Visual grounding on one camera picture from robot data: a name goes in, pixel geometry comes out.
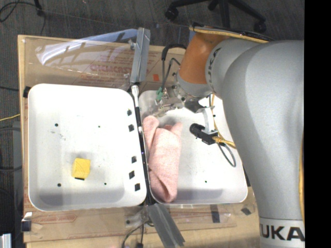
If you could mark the brown cardboard board red print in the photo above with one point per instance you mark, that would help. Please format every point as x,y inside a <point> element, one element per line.
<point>67,71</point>

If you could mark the white plastic tray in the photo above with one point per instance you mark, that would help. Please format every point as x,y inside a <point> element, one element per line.
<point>207,169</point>
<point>85,138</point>

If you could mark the black office chair base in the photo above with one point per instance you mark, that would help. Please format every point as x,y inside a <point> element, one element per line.
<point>223,1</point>

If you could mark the black cylinder on white bracket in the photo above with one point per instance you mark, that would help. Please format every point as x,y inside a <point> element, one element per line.
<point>197,129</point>

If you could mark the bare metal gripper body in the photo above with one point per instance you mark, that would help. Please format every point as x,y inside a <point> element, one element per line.
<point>172,101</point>

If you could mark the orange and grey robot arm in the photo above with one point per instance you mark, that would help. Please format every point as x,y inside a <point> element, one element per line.
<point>261,117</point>

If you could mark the yellow cube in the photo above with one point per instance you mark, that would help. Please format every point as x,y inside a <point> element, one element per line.
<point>81,168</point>

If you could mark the pink cloth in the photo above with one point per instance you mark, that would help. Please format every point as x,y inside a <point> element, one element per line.
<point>164,159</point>

